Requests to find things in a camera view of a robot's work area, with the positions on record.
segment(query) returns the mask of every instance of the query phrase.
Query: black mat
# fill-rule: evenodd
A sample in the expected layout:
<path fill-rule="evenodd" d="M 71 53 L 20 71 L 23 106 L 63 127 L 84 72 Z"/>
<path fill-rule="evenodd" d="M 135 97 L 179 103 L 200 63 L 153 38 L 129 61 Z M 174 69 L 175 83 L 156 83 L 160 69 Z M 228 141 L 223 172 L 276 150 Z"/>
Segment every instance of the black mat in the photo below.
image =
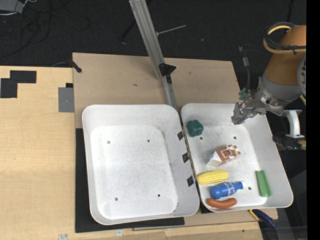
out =
<path fill-rule="evenodd" d="M 89 192 L 87 181 L 86 152 L 83 129 L 75 130 L 76 163 L 75 163 L 75 232 L 93 232 L 127 228 L 181 226 L 185 224 L 183 217 L 153 219 L 117 225 L 102 225 L 91 216 L 89 207 Z"/>

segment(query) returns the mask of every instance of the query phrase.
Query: green cube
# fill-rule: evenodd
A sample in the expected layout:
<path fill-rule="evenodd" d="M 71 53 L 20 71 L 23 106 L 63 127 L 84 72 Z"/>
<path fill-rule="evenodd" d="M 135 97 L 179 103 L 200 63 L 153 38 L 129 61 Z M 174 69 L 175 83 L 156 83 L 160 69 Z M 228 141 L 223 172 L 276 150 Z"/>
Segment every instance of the green cube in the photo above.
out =
<path fill-rule="evenodd" d="M 191 137 L 201 135 L 204 130 L 203 125 L 198 120 L 189 121 L 186 128 Z"/>

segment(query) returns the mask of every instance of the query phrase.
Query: yellow corn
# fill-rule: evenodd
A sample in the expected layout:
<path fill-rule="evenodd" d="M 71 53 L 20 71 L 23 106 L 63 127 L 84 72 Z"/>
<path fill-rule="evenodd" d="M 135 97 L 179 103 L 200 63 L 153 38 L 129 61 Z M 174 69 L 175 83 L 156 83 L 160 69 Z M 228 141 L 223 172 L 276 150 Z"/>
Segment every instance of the yellow corn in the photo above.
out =
<path fill-rule="evenodd" d="M 197 176 L 199 184 L 210 184 L 227 180 L 229 174 L 226 170 L 211 170 Z"/>

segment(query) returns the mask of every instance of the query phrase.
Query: black clip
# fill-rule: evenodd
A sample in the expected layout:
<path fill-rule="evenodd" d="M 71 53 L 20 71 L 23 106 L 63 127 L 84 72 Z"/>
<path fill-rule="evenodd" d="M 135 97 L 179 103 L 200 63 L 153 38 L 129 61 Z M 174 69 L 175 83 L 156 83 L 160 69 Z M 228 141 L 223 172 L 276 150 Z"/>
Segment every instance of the black clip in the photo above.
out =
<path fill-rule="evenodd" d="M 293 47 L 292 47 L 292 51 L 293 51 L 293 55 L 297 55 L 297 52 L 295 51 L 295 48 L 297 47 L 297 45 L 294 45 Z"/>
<path fill-rule="evenodd" d="M 159 64 L 159 69 L 161 72 L 161 75 L 166 77 L 166 81 L 169 84 L 172 84 L 171 76 L 170 74 L 176 69 L 176 66 L 168 65 L 165 63 L 160 63 Z"/>
<path fill-rule="evenodd" d="M 81 73 L 82 72 L 82 69 L 71 59 L 68 61 L 71 66 L 78 72 L 78 73 Z"/>

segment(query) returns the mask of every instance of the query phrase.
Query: black tape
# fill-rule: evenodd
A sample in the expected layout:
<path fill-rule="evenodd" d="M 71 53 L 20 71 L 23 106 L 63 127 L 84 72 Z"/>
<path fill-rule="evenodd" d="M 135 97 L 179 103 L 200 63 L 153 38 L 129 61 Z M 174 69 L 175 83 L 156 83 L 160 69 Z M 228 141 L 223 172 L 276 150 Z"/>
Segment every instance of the black tape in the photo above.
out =
<path fill-rule="evenodd" d="M 184 134 L 182 133 L 182 131 L 180 131 L 177 135 L 178 135 L 179 141 L 181 141 L 182 138 L 184 137 Z"/>
<path fill-rule="evenodd" d="M 0 98 L 16 98 L 17 95 L 18 83 L 10 78 L 2 78 Z"/>
<path fill-rule="evenodd" d="M 183 159 L 183 162 L 186 163 L 186 162 L 189 160 L 188 153 L 184 153 L 184 154 L 182 155 L 182 159 Z"/>
<path fill-rule="evenodd" d="M 10 70 L 10 78 L 1 79 L 0 98 L 17 98 L 18 84 L 35 84 L 37 71 Z"/>
<path fill-rule="evenodd" d="M 192 176 L 190 176 L 187 180 L 188 182 L 188 186 L 190 187 L 193 183 L 195 183 L 194 178 Z"/>
<path fill-rule="evenodd" d="M 37 71 L 10 70 L 10 79 L 17 83 L 35 84 L 37 82 Z"/>

